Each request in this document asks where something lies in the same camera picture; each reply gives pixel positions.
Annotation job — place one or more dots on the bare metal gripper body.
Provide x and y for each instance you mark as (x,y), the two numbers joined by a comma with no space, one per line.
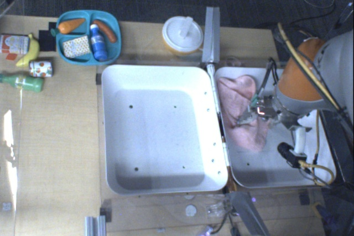
(266,107)

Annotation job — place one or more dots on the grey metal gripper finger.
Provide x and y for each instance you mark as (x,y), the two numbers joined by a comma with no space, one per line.
(244,120)
(251,111)

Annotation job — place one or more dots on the pink cloth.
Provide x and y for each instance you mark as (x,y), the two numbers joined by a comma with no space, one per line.
(235,96)

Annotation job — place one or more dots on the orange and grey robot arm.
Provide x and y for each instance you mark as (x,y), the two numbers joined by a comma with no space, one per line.
(301,74)

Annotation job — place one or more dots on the white plastic tray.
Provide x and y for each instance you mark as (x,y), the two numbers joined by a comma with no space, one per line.
(265,168)
(163,130)

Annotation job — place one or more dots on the white lidded yellow cup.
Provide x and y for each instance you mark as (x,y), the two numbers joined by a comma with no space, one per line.
(181,33)

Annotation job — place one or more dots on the teal divided plate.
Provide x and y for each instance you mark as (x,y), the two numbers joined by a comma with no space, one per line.
(113,49)

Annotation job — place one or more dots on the brown sausage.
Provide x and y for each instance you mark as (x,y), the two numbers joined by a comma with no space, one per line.
(106,30)

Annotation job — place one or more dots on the blue bottle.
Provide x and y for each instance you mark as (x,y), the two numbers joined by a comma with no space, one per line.
(98,44)

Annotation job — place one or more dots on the yellow patterned packet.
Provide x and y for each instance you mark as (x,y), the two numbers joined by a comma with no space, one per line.
(76,47)

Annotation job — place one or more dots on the orange carrot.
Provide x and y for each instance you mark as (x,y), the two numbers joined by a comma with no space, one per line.
(70,25)

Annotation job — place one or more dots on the small can with orange print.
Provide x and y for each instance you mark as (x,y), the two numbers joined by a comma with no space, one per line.
(41,68)

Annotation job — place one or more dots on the green bottle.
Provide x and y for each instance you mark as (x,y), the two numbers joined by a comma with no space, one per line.
(26,83)

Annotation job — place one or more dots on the yellow banana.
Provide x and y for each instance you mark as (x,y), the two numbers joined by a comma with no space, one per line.
(31,52)

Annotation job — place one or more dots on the white and orange carton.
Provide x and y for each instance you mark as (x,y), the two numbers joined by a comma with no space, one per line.
(13,43)

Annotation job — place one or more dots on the black cylinder on white bracket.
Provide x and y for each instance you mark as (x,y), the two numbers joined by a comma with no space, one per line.
(293,153)

